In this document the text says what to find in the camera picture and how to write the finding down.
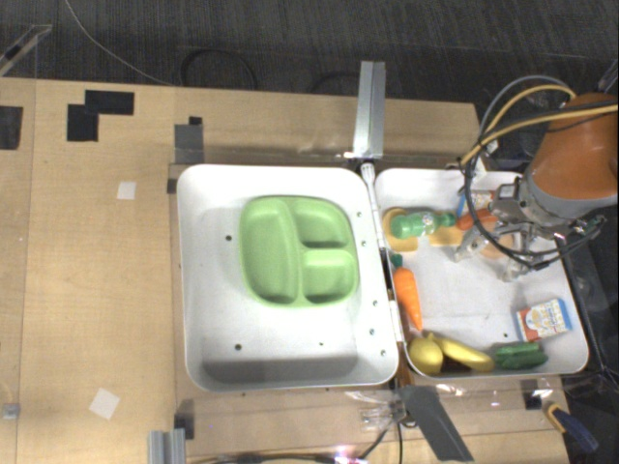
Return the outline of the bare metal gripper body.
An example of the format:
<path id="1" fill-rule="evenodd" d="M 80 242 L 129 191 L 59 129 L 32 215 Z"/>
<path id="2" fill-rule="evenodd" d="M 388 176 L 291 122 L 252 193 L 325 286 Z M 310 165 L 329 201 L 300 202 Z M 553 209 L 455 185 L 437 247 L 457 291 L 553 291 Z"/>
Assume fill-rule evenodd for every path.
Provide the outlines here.
<path id="1" fill-rule="evenodd" d="M 555 234 L 565 235 L 569 231 L 569 221 L 542 207 L 524 181 L 501 185 L 489 210 L 503 224 L 531 237 L 552 239 Z"/>

